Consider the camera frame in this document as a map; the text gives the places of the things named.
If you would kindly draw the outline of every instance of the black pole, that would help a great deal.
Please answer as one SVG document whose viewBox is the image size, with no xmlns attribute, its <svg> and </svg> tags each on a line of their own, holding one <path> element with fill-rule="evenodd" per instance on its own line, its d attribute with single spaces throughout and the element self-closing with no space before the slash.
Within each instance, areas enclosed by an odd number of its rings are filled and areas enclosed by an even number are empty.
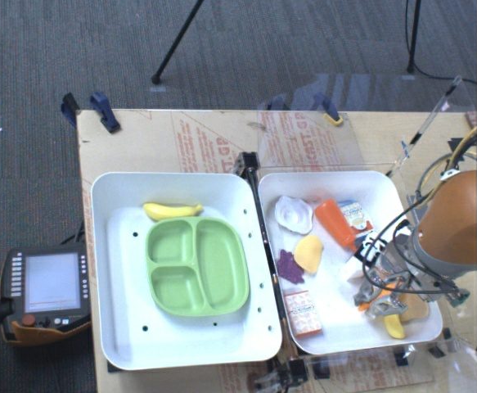
<svg viewBox="0 0 477 393">
<path fill-rule="evenodd" d="M 160 76 L 162 75 L 162 72 L 167 66 L 167 63 L 169 62 L 169 59 L 171 58 L 171 56 L 173 56 L 174 51 L 176 50 L 176 47 L 178 46 L 178 44 L 180 44 L 180 41 L 182 40 L 183 35 L 186 33 L 187 28 L 189 28 L 189 25 L 191 24 L 192 20 L 195 18 L 195 15 L 198 12 L 198 9 L 200 8 L 203 2 L 204 0 L 198 0 L 195 6 L 192 8 L 191 13 L 189 13 L 189 16 L 187 17 L 182 28 L 180 29 L 178 36 L 173 42 L 173 45 L 169 49 L 168 53 L 165 55 L 165 59 L 162 61 L 162 64 L 160 65 L 156 73 L 154 73 L 153 76 L 151 77 L 151 81 L 153 82 L 153 84 L 158 84 L 160 82 Z"/>
<path fill-rule="evenodd" d="M 416 50 L 416 33 L 418 32 L 418 20 L 420 19 L 421 0 L 416 0 L 415 18 L 412 24 L 411 49 L 409 50 L 409 65 L 407 72 L 412 73 L 415 70 L 415 50 Z"/>
</svg>

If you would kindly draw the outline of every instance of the divided green plate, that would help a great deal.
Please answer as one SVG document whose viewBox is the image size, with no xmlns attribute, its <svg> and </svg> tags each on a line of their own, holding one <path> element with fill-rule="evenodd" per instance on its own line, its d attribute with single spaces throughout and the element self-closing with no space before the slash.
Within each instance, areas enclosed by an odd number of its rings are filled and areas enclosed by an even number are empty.
<svg viewBox="0 0 477 393">
<path fill-rule="evenodd" d="M 159 221 L 147 234 L 146 259 L 153 299 L 168 313 L 231 313 L 249 296 L 249 274 L 240 236 L 221 219 Z"/>
</svg>

